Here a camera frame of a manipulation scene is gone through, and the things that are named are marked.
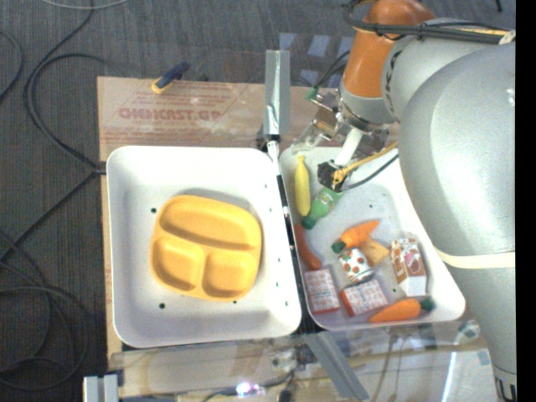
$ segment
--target wooden floor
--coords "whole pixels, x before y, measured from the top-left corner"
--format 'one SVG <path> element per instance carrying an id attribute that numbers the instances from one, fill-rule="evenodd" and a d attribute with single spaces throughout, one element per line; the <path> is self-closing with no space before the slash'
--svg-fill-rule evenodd
<path id="1" fill-rule="evenodd" d="M 129 0 L 91 13 L 0 0 L 0 32 L 23 53 L 18 81 L 0 100 L 1 401 L 81 400 L 82 378 L 107 369 L 101 191 L 88 164 L 98 161 L 96 76 L 157 78 L 188 61 L 186 80 L 260 83 L 265 50 L 292 42 L 292 83 L 306 84 L 351 44 L 341 9 L 347 1 Z M 422 2 L 438 17 L 516 28 L 516 0 L 500 0 L 501 12 L 496 0 Z M 86 19 L 51 54 L 67 56 L 39 72 L 28 101 L 25 85 L 36 65 Z M 0 34 L 0 93 L 17 70 L 17 49 Z M 44 129 L 83 157 L 65 153 Z M 37 283 L 44 289 L 13 289 Z M 62 377 L 66 383 L 52 389 L 15 389 Z"/>

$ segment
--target white tray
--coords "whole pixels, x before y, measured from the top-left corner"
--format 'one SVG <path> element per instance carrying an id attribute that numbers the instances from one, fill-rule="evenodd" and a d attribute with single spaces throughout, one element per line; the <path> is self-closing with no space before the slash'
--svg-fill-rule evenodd
<path id="1" fill-rule="evenodd" d="M 116 149 L 107 162 L 113 323 L 135 348 L 277 338 L 294 332 L 302 310 L 273 164 L 255 149 Z M 156 213 L 194 194 L 250 211 L 262 227 L 260 268 L 237 302 L 192 298 L 158 284 L 149 269 Z"/>
<path id="2" fill-rule="evenodd" d="M 340 147 L 316 147 L 311 151 L 300 152 L 305 156 L 305 164 L 309 170 L 312 198 L 321 188 L 317 181 L 318 164 L 334 159 L 340 150 Z M 353 179 L 348 180 L 348 182 L 356 182 L 368 176 L 392 158 L 396 152 L 395 149 L 383 157 L 363 165 L 352 174 Z M 292 221 L 294 223 L 300 222 L 302 217 L 297 212 L 294 200 L 294 172 L 296 171 L 297 158 L 296 155 L 292 155 L 291 149 L 286 149 L 281 154 L 280 164 L 291 207 Z M 322 260 L 323 267 L 332 272 L 338 291 L 347 286 L 349 280 L 343 268 L 338 264 L 337 255 L 332 252 L 331 244 L 338 239 L 345 229 L 372 219 L 380 221 L 372 233 L 372 238 L 386 247 L 389 247 L 396 238 L 405 235 L 416 236 L 428 272 L 428 294 L 435 303 L 435 309 L 413 320 L 372 324 L 367 322 L 367 317 L 370 314 L 350 317 L 341 303 L 341 309 L 337 312 L 321 314 L 310 312 L 315 322 L 327 330 L 340 331 L 456 320 L 465 311 L 465 299 L 445 264 L 436 253 L 417 217 L 405 188 L 398 159 L 369 182 L 346 191 L 330 214 L 320 219 L 312 229 L 306 231 L 309 247 Z M 302 274 L 309 271 L 307 265 L 301 262 L 300 268 Z M 383 260 L 375 268 L 379 283 L 389 302 L 394 302 L 405 296 L 396 283 L 389 259 Z"/>

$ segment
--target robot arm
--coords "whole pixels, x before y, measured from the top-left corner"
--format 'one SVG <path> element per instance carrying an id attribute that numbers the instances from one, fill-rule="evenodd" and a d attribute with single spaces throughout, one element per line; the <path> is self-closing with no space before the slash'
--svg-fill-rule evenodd
<path id="1" fill-rule="evenodd" d="M 415 0 L 372 1 L 362 22 L 348 17 L 358 31 L 341 85 L 335 97 L 312 99 L 323 117 L 296 147 L 318 137 L 343 144 L 319 175 L 337 190 L 343 181 L 333 174 L 384 149 L 382 133 L 399 122 L 415 211 L 480 325 L 498 398 L 517 400 L 515 41 L 503 43 L 507 31 L 435 19 Z"/>

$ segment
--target yellow cable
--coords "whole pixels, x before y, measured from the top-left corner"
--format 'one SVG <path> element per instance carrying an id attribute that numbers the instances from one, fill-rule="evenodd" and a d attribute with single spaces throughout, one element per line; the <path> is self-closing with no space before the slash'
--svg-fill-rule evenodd
<path id="1" fill-rule="evenodd" d="M 385 149 L 382 151 L 375 153 L 374 155 L 370 157 L 366 157 L 364 159 L 361 159 L 360 161 L 354 162 L 353 164 L 347 165 L 346 167 L 343 167 L 339 170 L 337 170 L 335 173 L 333 173 L 333 184 L 339 184 L 341 183 L 344 178 L 350 173 L 351 171 L 355 170 L 357 167 L 373 161 L 377 157 L 381 157 L 382 155 L 385 155 L 385 153 L 392 151 L 395 147 L 398 146 L 398 142 L 393 142 L 390 145 L 388 145 Z"/>

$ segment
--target orange carrot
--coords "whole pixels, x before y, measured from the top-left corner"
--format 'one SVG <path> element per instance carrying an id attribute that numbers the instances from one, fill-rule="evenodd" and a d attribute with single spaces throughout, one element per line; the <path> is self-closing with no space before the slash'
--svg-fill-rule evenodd
<path id="1" fill-rule="evenodd" d="M 305 228 L 303 228 L 301 224 L 294 225 L 294 235 L 296 236 L 296 247 L 300 259 L 312 270 L 320 270 L 320 268 L 322 268 L 322 261 L 319 260 L 309 248 L 305 236 Z"/>
<path id="2" fill-rule="evenodd" d="M 432 308 L 433 303 L 430 298 L 424 301 L 417 301 L 415 298 L 405 298 L 377 312 L 368 321 L 379 323 L 410 320 L 419 316 L 421 310 L 431 310 Z"/>
<path id="3" fill-rule="evenodd" d="M 374 231 L 376 226 L 379 225 L 379 220 L 370 220 L 362 224 L 353 226 L 352 228 L 346 229 L 341 234 L 340 241 L 332 244 L 332 250 L 335 253 L 340 253 L 344 249 L 350 249 L 352 247 L 359 247 Z"/>

